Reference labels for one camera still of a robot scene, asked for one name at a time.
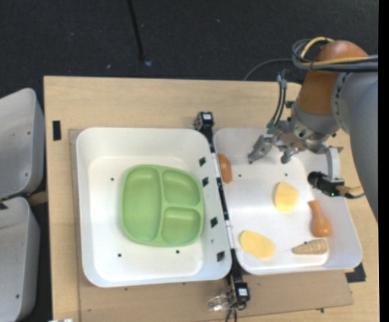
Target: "green divided plate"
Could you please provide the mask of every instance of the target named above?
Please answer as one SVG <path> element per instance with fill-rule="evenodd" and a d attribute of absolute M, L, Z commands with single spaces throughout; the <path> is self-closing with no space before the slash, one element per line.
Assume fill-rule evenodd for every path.
<path fill-rule="evenodd" d="M 130 168 L 121 186 L 120 221 L 133 241 L 187 246 L 203 230 L 202 188 L 191 173 L 166 166 Z"/>

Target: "wooden table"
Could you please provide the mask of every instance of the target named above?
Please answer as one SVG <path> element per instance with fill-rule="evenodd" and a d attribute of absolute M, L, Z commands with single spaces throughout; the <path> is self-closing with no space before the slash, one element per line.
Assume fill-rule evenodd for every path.
<path fill-rule="evenodd" d="M 299 89 L 290 83 L 288 99 L 295 99 Z M 218 321 L 225 317 L 207 308 L 207 298 L 225 288 L 224 280 L 130 288 L 97 288 L 87 281 L 77 257 L 70 130 L 190 127 L 199 111 L 213 112 L 216 129 L 264 127 L 277 101 L 276 83 L 46 76 L 53 318 L 88 322 Z M 349 186 L 357 186 L 348 136 L 340 131 L 329 143 L 345 147 L 340 154 L 341 176 Z M 239 312 L 240 321 L 379 321 L 378 224 L 365 199 L 348 201 L 348 205 L 362 245 L 367 280 L 348 284 L 343 271 L 246 275 L 253 299 Z"/>

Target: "yellow toy food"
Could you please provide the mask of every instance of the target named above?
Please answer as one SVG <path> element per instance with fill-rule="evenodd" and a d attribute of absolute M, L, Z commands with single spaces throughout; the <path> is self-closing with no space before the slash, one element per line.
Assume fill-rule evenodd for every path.
<path fill-rule="evenodd" d="M 275 253 L 274 242 L 254 231 L 245 230 L 241 234 L 241 245 L 243 250 L 259 259 L 269 258 Z"/>
<path fill-rule="evenodd" d="M 299 192 L 290 184 L 280 182 L 275 190 L 274 204 L 281 212 L 290 212 L 296 206 Z"/>

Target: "small black mark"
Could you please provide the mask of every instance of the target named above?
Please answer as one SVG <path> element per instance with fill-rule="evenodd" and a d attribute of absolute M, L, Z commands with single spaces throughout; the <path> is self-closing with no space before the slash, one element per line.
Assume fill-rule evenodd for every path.
<path fill-rule="evenodd" d="M 216 217 L 211 220 L 211 228 L 214 228 L 218 224 L 218 219 Z"/>
<path fill-rule="evenodd" d="M 53 141 L 62 139 L 62 131 L 60 130 L 60 121 L 53 121 Z"/>
<path fill-rule="evenodd" d="M 217 253 L 217 262 L 222 261 L 224 259 L 224 251 Z"/>
<path fill-rule="evenodd" d="M 6 210 L 8 209 L 8 206 L 5 205 L 4 203 L 0 203 L 0 210 Z"/>

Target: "dark floor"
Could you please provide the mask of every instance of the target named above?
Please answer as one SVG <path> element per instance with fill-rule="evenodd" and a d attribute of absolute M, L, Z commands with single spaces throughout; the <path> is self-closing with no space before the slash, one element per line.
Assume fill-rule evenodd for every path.
<path fill-rule="evenodd" d="M 350 40 L 378 53 L 379 0 L 133 0 L 146 58 L 139 60 L 127 0 L 0 0 L 0 97 L 24 87 L 42 104 L 44 75 L 241 80 L 289 58 L 303 38 Z M 274 80 L 285 62 L 257 71 Z M 34 211 L 43 241 L 37 306 L 50 318 L 47 206 Z"/>

